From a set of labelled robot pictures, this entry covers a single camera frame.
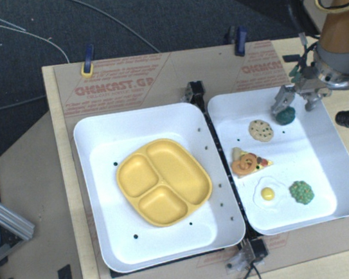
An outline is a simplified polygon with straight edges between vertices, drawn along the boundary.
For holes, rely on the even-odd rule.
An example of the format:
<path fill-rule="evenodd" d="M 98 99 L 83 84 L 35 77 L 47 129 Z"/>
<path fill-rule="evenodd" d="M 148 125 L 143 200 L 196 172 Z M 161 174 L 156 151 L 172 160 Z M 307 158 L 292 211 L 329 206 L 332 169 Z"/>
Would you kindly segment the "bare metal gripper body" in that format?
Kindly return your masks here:
<path fill-rule="evenodd" d="M 298 94 L 307 98 L 330 96 L 332 91 L 349 90 L 349 75 L 338 71 L 304 75 L 298 73 L 293 78 L 294 87 Z"/>

